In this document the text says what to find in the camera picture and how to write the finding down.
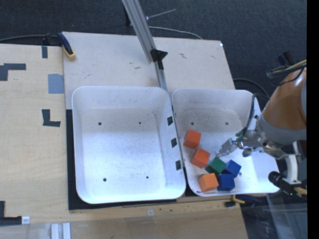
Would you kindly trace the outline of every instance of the orange cube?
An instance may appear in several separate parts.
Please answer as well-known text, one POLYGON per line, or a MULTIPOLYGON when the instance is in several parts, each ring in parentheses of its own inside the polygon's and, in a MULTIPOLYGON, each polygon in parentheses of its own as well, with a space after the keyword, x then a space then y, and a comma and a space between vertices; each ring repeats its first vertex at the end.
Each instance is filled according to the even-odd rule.
POLYGON ((199 145, 201 133, 189 129, 184 137, 183 145, 195 149, 199 145))
POLYGON ((203 168, 207 165, 209 156, 210 153, 208 151, 198 148, 190 162, 199 168, 203 168))
POLYGON ((214 173, 203 174, 198 179, 198 183, 202 192, 213 190, 219 186, 214 173))

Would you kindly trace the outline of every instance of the wooden table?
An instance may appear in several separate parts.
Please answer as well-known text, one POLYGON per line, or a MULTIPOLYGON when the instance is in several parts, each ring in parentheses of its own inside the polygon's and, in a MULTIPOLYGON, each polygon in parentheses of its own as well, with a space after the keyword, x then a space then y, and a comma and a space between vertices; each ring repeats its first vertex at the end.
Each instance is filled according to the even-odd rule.
MULTIPOLYGON (((71 222, 72 234, 79 233, 76 238, 134 238, 142 225, 145 233, 159 238, 205 238, 212 233, 247 238, 238 204, 224 206, 229 197, 183 196, 169 204, 68 210, 65 95, 48 91, 48 75, 64 75, 64 55, 61 47, 51 46, 47 54, 43 58, 41 46, 0 44, 0 66, 22 63, 26 68, 9 68, 7 80, 0 81, 0 201, 5 201, 5 217, 30 216, 29 232, 35 224, 71 222), (60 121, 60 126, 43 126, 43 109, 50 109, 50 120, 60 121)), ((168 59, 165 66, 173 62, 168 59)), ((217 84, 212 88, 234 88, 227 62, 218 73, 224 80, 212 76, 217 84)), ((3 228, 0 234, 13 229, 24 233, 26 226, 3 228)))

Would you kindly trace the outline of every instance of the blue square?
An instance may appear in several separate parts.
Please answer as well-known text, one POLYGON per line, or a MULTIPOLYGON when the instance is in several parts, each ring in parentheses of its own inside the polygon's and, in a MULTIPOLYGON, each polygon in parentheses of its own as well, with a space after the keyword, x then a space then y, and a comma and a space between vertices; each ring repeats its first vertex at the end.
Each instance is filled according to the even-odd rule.
POLYGON ((232 174, 220 174, 217 178, 219 186, 217 187, 218 191, 231 191, 235 188, 235 181, 232 174))
POLYGON ((241 169, 241 165, 237 164, 235 161, 233 160, 229 160, 227 163, 226 163, 226 166, 223 170, 222 173, 225 173, 225 174, 232 174, 233 177, 235 178, 239 171, 241 169))

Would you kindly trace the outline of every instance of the white tray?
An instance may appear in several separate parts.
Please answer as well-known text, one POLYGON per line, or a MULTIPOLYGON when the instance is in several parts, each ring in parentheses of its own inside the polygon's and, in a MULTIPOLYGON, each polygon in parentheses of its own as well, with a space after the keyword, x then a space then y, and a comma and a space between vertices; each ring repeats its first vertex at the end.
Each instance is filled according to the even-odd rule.
POLYGON ((83 201, 176 199, 185 192, 166 91, 80 87, 73 92, 72 110, 76 190, 83 201))
MULTIPOLYGON (((235 178, 235 188, 231 191, 217 189, 202 193, 198 184, 200 175, 207 173, 190 163, 194 150, 183 146, 183 139, 189 129, 201 133, 199 147, 211 153, 210 162, 216 151, 229 138, 235 138, 247 123, 251 106, 252 93, 245 90, 194 90, 179 89, 172 95, 175 121, 184 158, 187 180, 190 188, 197 195, 219 196, 230 194, 273 193, 279 188, 268 180, 268 174, 278 171, 276 160, 266 153, 255 152, 249 157, 242 156, 237 149, 221 157, 224 162, 232 159, 241 165, 240 175, 235 178)), ((255 114, 260 108, 255 99, 255 114)))

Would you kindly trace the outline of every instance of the white cable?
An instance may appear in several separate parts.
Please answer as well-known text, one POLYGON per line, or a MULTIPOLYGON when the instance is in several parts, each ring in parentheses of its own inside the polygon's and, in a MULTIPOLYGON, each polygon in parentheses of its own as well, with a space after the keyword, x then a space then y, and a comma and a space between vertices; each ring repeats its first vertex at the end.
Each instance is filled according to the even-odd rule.
POLYGON ((176 30, 176 29, 170 29, 170 28, 165 28, 165 27, 158 27, 158 26, 149 26, 149 28, 154 28, 154 29, 162 29, 162 30, 168 30, 168 31, 174 31, 174 32, 178 32, 178 33, 185 33, 185 34, 191 34, 196 36, 199 39, 203 39, 201 38, 199 35, 191 33, 191 32, 186 32, 186 31, 180 31, 180 30, 176 30))

